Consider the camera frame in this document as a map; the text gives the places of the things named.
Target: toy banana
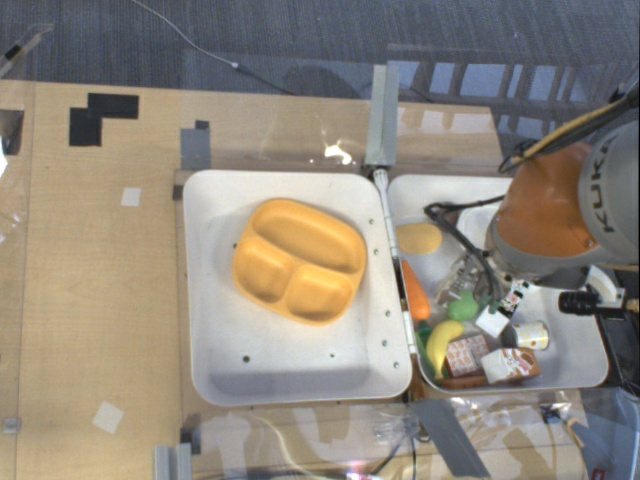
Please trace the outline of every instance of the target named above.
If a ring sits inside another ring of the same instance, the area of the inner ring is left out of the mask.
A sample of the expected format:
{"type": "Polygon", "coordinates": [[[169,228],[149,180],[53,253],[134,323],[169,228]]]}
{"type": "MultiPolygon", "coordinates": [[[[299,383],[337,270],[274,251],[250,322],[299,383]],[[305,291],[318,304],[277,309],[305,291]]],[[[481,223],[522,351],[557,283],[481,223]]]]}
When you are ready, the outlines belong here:
{"type": "Polygon", "coordinates": [[[442,366],[447,355],[447,345],[464,331],[464,325],[457,320],[445,320],[433,328],[427,340],[427,358],[435,370],[436,380],[442,379],[442,366]]]}

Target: can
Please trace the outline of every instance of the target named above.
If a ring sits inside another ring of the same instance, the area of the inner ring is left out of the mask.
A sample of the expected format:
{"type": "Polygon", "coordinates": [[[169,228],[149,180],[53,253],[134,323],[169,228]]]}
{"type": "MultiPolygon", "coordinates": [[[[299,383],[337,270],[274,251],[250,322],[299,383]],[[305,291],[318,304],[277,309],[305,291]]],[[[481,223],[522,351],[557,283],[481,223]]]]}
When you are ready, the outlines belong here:
{"type": "Polygon", "coordinates": [[[550,341],[549,329],[542,320],[510,324],[502,333],[502,342],[507,347],[546,350],[550,341]]]}

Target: white tray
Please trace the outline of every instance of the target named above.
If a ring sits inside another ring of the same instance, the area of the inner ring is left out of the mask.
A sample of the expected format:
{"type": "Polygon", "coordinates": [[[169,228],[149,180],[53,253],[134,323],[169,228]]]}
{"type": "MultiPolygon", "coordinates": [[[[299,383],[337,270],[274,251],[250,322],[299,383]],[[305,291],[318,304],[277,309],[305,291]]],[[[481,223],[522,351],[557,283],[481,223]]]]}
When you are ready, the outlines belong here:
{"type": "MultiPolygon", "coordinates": [[[[467,203],[489,199],[504,194],[511,180],[504,178],[477,178],[464,176],[406,175],[393,180],[389,187],[389,205],[394,224],[408,224],[425,220],[422,209],[434,202],[467,203]]],[[[491,212],[480,209],[476,217],[460,223],[470,232],[474,241],[481,239],[492,217],[491,212]]],[[[429,255],[405,255],[420,280],[432,305],[432,326],[444,320],[446,314],[433,298],[436,287],[447,275],[449,267],[463,253],[463,249],[450,236],[445,236],[441,247],[429,255]]],[[[532,288],[513,317],[513,322],[542,320],[551,335],[551,344],[544,351],[536,351],[542,374],[521,384],[487,386],[455,393],[493,393],[502,391],[558,390],[592,387],[601,384],[607,376],[609,363],[594,317],[566,315],[558,309],[559,290],[532,288]]],[[[480,334],[472,323],[465,322],[465,334],[480,334]]],[[[490,345],[499,346],[496,340],[490,345]]],[[[436,389],[452,394],[453,391],[438,388],[429,377],[424,364],[424,377],[436,389]]]]}
{"type": "Polygon", "coordinates": [[[192,375],[205,400],[241,406],[379,399],[406,389],[411,363],[384,215],[371,182],[350,174],[203,171],[185,185],[184,212],[192,375]],[[233,284],[233,245],[253,210],[276,197],[333,214],[365,239],[362,283],[332,324],[286,319],[233,284]]]}

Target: wooden table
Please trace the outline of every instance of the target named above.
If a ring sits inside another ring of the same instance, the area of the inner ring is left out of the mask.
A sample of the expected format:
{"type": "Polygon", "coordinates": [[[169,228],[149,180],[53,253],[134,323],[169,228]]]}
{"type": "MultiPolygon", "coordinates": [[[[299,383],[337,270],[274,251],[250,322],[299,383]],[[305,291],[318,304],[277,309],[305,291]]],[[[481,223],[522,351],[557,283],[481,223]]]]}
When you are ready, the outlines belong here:
{"type": "MultiPolygon", "coordinates": [[[[209,121],[215,167],[356,170],[325,152],[360,161],[369,104],[4,81],[0,108],[25,111],[22,151],[0,178],[0,215],[20,219],[0,244],[0,416],[22,421],[17,437],[0,435],[0,477],[151,478],[153,447],[175,445],[190,417],[172,200],[180,130],[209,121]],[[69,109],[89,92],[138,95],[139,118],[105,119],[102,147],[70,147],[69,109]],[[122,206],[125,188],[141,189],[139,206],[122,206]],[[115,433],[92,424],[105,401],[124,411],[115,433]]],[[[398,172],[487,174],[501,158],[483,108],[402,104],[398,145],[398,172]]],[[[315,412],[340,435],[348,413],[315,412]]],[[[292,413],[263,414],[296,428],[292,413]]],[[[222,458],[194,464],[207,460],[222,458]]]]}

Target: orange plate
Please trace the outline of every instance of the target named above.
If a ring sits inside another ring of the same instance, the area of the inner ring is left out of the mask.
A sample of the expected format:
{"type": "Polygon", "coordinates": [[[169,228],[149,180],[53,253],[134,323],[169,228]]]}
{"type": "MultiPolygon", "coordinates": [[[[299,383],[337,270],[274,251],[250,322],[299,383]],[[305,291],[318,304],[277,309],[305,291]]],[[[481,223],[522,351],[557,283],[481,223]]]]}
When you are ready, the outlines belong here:
{"type": "Polygon", "coordinates": [[[291,199],[271,199],[251,215],[233,255],[238,290],[287,318],[324,325],[351,305],[367,262],[348,224],[291,199]]]}

